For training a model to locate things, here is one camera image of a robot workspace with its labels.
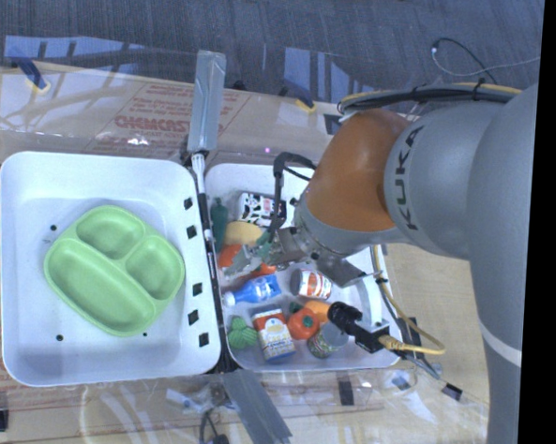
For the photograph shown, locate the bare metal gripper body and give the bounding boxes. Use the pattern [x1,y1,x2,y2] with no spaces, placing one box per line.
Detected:
[269,224,369,290]

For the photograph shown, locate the small orange toy piece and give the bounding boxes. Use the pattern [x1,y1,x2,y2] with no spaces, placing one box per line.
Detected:
[250,260,279,279]

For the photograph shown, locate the red-orange rounded toy food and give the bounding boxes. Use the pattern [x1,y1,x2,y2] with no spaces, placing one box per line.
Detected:
[216,242,245,271]

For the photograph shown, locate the yellow rounded toy food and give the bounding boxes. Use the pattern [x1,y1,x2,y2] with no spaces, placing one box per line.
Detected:
[222,218,267,250]

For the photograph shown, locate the blue plastic bottle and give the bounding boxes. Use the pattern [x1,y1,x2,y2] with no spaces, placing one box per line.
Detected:
[221,272,284,311]

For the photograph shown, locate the orange and white can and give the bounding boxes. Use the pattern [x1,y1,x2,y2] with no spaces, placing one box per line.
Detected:
[288,267,334,302]

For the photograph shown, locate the dark green bottle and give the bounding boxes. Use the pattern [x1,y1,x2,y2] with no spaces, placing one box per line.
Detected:
[206,197,232,255]

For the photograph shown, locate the black and white carton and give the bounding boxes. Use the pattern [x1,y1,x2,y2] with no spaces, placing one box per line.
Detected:
[235,190,290,230]

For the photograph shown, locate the green grapes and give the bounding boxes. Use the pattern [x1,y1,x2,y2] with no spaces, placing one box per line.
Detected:
[225,315,261,350]

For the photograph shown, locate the orange toy bell pepper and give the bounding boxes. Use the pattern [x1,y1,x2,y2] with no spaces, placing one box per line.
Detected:
[285,305,323,343]

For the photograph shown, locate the orange white and blue carton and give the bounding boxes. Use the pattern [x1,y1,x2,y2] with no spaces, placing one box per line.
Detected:
[248,306,299,364]

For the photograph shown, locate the green can grey lid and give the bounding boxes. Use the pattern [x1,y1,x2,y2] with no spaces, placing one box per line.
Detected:
[306,320,351,362]

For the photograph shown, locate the white plastic tray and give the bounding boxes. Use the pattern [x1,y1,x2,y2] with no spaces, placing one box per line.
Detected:
[0,148,233,398]
[192,159,414,381]

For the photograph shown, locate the green divided plate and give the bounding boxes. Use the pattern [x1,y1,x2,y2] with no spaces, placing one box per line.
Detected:
[38,200,190,342]

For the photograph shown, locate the brown cardboard board red print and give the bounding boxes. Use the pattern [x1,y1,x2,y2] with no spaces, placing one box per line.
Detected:
[0,58,511,444]

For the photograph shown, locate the black cylinder on white bracket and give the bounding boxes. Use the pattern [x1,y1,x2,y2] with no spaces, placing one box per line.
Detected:
[324,270,394,356]

